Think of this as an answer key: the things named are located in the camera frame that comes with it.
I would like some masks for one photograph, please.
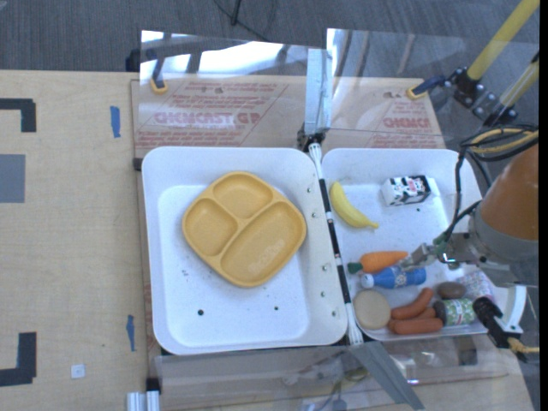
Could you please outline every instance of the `black tape marking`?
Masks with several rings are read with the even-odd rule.
[[[0,370],[0,387],[31,384],[36,378],[36,332],[19,334],[15,368]]]
[[[36,132],[36,104],[32,99],[0,98],[0,110],[20,110],[21,132]]]
[[[322,200],[324,201],[325,211],[331,211],[331,205],[329,203],[329,194],[327,193],[327,186],[325,186],[325,180],[319,179],[319,190],[322,192]]]
[[[348,291],[348,285],[346,283],[346,276],[344,275],[344,268],[342,265],[337,265],[337,271],[339,273],[339,281],[341,282],[342,297],[345,303],[352,303],[350,298],[350,291]]]
[[[339,249],[339,241],[337,240],[337,233],[335,232],[335,224],[333,223],[333,219],[327,220],[327,228],[329,229],[329,234],[331,237],[333,253],[335,254],[335,257],[339,257],[341,255],[341,250]]]

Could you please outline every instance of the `toy banana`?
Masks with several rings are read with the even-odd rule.
[[[376,229],[378,227],[378,223],[374,223],[369,217],[364,215],[348,201],[348,197],[344,193],[343,186],[341,186],[340,182],[333,183],[329,191],[329,197],[333,209],[345,223],[356,228],[372,227]]]

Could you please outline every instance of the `yellow pole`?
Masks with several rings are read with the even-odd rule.
[[[507,88],[500,96],[500,103],[504,106],[512,106],[524,92],[539,78],[539,59],[530,63],[514,85]]]
[[[474,63],[467,70],[468,77],[480,80],[481,76],[497,59],[508,42],[525,24],[527,19],[540,5],[540,0],[521,0],[504,24],[498,29],[485,49],[478,55]]]

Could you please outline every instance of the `toy carrot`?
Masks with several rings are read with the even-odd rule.
[[[396,262],[408,257],[406,251],[375,251],[365,253],[360,257],[360,262],[349,262],[348,272],[355,274],[358,271],[375,273],[383,270],[387,266],[394,265]]]

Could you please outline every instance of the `blue tape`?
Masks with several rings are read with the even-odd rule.
[[[114,138],[121,137],[120,135],[120,109],[117,106],[110,107],[110,125]]]

